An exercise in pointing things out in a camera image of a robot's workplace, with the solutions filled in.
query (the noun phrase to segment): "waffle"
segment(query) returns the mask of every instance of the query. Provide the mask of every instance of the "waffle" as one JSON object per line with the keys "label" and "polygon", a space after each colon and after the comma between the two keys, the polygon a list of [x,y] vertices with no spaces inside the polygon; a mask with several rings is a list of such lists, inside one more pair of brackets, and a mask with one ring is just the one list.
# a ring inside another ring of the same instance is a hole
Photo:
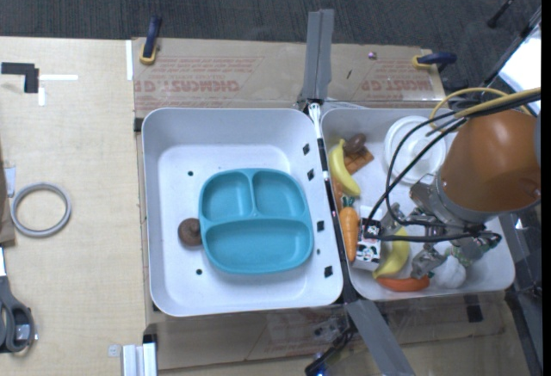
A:
{"label": "waffle", "polygon": [[373,154],[369,152],[369,150],[364,146],[360,151],[352,153],[352,154],[345,154],[344,155],[344,166],[346,166],[346,169],[349,173],[354,174],[357,172],[360,168],[367,165],[369,162],[371,162],[375,157]]}

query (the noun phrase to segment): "yellow banana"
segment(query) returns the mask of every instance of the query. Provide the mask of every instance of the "yellow banana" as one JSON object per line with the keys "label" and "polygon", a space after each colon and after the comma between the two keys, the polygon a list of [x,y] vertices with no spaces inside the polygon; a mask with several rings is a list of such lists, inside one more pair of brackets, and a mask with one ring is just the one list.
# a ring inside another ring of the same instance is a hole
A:
{"label": "yellow banana", "polygon": [[[406,236],[407,232],[404,227],[398,229],[394,235]],[[392,242],[393,249],[376,270],[373,271],[373,278],[381,275],[392,275],[399,272],[407,262],[410,255],[410,242],[396,241]]]}
{"label": "yellow banana", "polygon": [[338,144],[329,152],[329,171],[331,175],[343,185],[345,194],[352,197],[360,195],[360,187],[352,178],[346,166],[344,165],[344,139],[340,139]]}

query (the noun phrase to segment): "teal plate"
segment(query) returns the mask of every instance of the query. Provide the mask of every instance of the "teal plate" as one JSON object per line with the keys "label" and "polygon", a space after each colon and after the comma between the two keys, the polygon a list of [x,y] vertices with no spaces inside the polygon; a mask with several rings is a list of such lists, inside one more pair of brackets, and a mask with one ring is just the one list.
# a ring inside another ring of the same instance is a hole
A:
{"label": "teal plate", "polygon": [[209,261],[229,274],[273,274],[312,254],[313,228],[298,182],[279,170],[223,171],[199,198],[201,237]]}

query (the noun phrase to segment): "gray ring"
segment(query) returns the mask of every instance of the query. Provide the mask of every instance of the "gray ring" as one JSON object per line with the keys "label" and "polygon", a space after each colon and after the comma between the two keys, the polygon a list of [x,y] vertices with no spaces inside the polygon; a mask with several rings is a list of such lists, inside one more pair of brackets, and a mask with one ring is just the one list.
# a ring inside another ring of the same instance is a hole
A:
{"label": "gray ring", "polygon": [[[17,207],[19,206],[19,203],[23,198],[25,198],[27,195],[33,193],[34,191],[52,191],[55,194],[57,194],[59,197],[61,197],[61,200],[65,203],[65,214],[61,218],[61,220],[51,228],[47,228],[44,231],[36,231],[34,229],[29,229],[26,226],[24,226],[19,219],[17,218]],[[14,195],[14,199],[11,202],[11,218],[14,220],[15,228],[23,234],[28,237],[35,237],[35,238],[43,238],[43,237],[49,237],[56,232],[63,229],[63,227],[66,225],[67,221],[69,221],[69,217],[71,216],[71,201],[69,200],[69,195],[60,188],[57,185],[54,185],[53,183],[49,182],[39,182],[39,183],[31,183],[30,185],[27,185],[26,187],[20,189],[17,191],[17,193]]]}

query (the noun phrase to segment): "brown round object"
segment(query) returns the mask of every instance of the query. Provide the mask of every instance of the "brown round object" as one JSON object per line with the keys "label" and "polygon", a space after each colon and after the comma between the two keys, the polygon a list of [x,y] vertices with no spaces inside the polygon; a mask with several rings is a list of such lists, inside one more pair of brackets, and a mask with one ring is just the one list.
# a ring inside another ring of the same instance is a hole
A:
{"label": "brown round object", "polygon": [[178,226],[178,237],[182,243],[188,246],[199,246],[201,244],[201,228],[199,219],[185,219]]}
{"label": "brown round object", "polygon": [[365,145],[366,139],[366,135],[363,133],[358,133],[352,136],[343,144],[344,154],[349,156],[350,154],[359,152]]}

